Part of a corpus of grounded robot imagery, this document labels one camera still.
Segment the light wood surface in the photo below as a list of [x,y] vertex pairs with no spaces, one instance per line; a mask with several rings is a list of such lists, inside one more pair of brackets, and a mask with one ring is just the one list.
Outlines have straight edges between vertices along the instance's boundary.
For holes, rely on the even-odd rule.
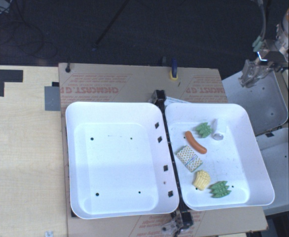
[[45,111],[44,87],[57,67],[14,67],[21,83],[0,97],[0,236],[67,236],[60,112]]

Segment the toy sausage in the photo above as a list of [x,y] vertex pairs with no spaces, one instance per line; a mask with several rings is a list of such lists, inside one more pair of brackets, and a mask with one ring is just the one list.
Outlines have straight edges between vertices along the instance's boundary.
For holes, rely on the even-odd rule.
[[190,131],[185,132],[185,137],[188,140],[188,142],[190,143],[190,145],[197,150],[198,152],[200,152],[201,154],[205,154],[207,153],[207,149],[205,147],[203,147],[202,145],[200,145],[193,137],[192,133]]

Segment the black fabric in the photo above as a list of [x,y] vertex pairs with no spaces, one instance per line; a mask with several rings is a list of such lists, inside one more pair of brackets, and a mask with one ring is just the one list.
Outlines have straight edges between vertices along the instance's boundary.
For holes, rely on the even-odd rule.
[[[13,0],[0,14],[0,65],[61,62],[217,68],[224,79],[253,60],[262,16],[251,0]],[[275,39],[289,0],[263,0]]]

